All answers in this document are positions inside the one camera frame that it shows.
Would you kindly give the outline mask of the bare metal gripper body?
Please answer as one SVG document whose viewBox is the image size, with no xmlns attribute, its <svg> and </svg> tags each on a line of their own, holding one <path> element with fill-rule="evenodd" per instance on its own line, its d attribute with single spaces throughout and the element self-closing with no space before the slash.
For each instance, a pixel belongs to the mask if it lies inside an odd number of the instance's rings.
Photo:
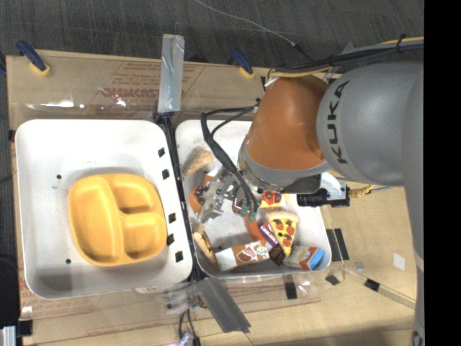
<svg viewBox="0 0 461 346">
<path fill-rule="evenodd" d="M 226 200 L 231 202 L 233 212 L 236 214 L 256 214 L 259 203 L 249 184 L 240 172 L 232 173 L 225 167 L 219 168 L 217 174 L 223 179 L 223 208 Z"/>
</svg>

